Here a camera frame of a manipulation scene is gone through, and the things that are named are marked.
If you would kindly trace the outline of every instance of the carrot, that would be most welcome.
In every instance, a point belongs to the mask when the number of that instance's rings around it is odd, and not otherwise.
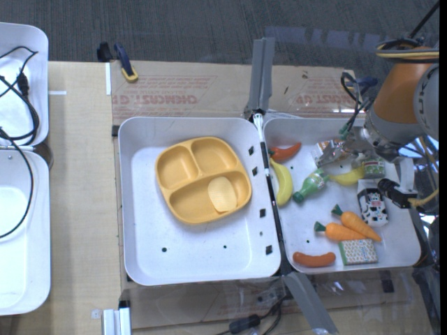
[[[306,267],[325,267],[335,262],[335,253],[327,252],[322,255],[307,255],[301,252],[294,252],[293,261]]]
[[[326,237],[333,241],[350,241],[352,239],[365,239],[366,237],[351,228],[330,222],[326,226],[318,221],[314,225],[315,232],[324,232]]]
[[[297,142],[291,147],[281,149],[277,147],[271,147],[268,149],[270,157],[276,162],[285,161],[294,156],[301,149],[301,142]]]
[[[365,235],[367,238],[373,239],[374,241],[380,242],[382,238],[372,229],[371,226],[367,225],[364,220],[362,220],[355,212],[352,211],[342,211],[340,206],[336,204],[331,211],[333,216],[340,217],[340,221],[347,228]]]

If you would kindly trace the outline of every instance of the red chili pepper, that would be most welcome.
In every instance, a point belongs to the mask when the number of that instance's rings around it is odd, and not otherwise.
[[[301,142],[297,142],[295,145],[292,145],[291,147],[285,149],[271,147],[268,149],[268,153],[275,161],[285,161],[298,153],[298,150],[300,149]]]

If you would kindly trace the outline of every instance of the yellow clamp pad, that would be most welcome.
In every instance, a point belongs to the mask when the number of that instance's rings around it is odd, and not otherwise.
[[[133,72],[132,75],[128,75],[124,68],[121,68],[121,72],[122,72],[124,78],[126,78],[127,82],[134,83],[138,79],[138,73],[133,66],[131,66],[131,67],[132,67],[132,72]]]

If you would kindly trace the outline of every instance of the white tray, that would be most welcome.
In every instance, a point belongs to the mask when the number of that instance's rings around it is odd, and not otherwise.
[[[154,166],[164,149],[202,136],[220,137],[229,143],[249,174],[252,195],[241,210],[225,218],[188,225],[170,213]],[[281,256],[253,124],[242,118],[136,117],[121,125],[118,140],[124,263],[136,283],[263,278],[278,270]]]
[[[24,153],[34,174],[34,196],[21,226],[0,239],[0,315],[35,310],[50,291],[49,171],[39,155]],[[4,234],[23,216],[31,182],[16,150],[0,151],[0,171],[0,234]]]
[[[268,147],[287,147],[297,141],[302,143],[298,154],[284,163],[291,170],[294,192],[300,189],[305,177],[316,169],[311,155],[314,145],[317,142],[337,137],[338,130],[344,123],[346,120],[343,119],[308,118],[276,118],[265,123],[264,136]],[[340,165],[333,165],[334,170]],[[350,170],[347,165],[342,166],[343,172]],[[390,163],[386,163],[386,177],[399,181],[395,167]],[[273,182],[274,187],[277,188],[276,179]],[[296,270],[317,274],[356,269],[405,267],[418,261],[420,244],[411,221],[411,215],[408,210],[398,208],[389,199],[385,199],[389,223],[375,228],[382,237],[382,242],[374,242],[379,257],[378,263],[345,266],[337,243],[327,239],[324,234],[314,232],[315,221],[324,225],[329,222],[339,223],[339,220],[330,214],[331,209],[337,203],[343,210],[357,211],[360,214],[357,187],[357,184],[347,187],[340,186],[335,181],[329,181],[323,190],[309,196],[303,203],[297,204],[291,199],[288,204],[279,208],[287,258]],[[332,251],[337,259],[329,267],[308,268],[293,262],[292,256],[296,251],[310,255],[320,255]]]
[[[24,67],[24,74],[29,83],[29,100],[40,119],[38,135],[33,141],[33,144],[37,145],[48,134],[48,39],[43,31],[36,27],[0,22],[0,56],[17,46],[25,46],[38,52]],[[28,50],[20,48],[0,59],[0,75],[9,83],[14,83],[23,63],[30,55]],[[7,88],[0,81],[0,94]],[[8,91],[0,98],[0,121],[11,137],[24,135],[33,127],[28,108],[13,91]],[[28,139],[21,140],[19,144],[24,144]],[[0,145],[9,144],[0,138]]]

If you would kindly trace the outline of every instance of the blue clamp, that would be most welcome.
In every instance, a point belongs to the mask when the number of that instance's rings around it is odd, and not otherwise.
[[[131,65],[124,47],[121,43],[115,43],[113,48],[117,52],[118,59],[121,61],[121,72],[124,78],[126,78],[126,81],[130,83],[136,82],[138,79],[138,74],[135,68]]]

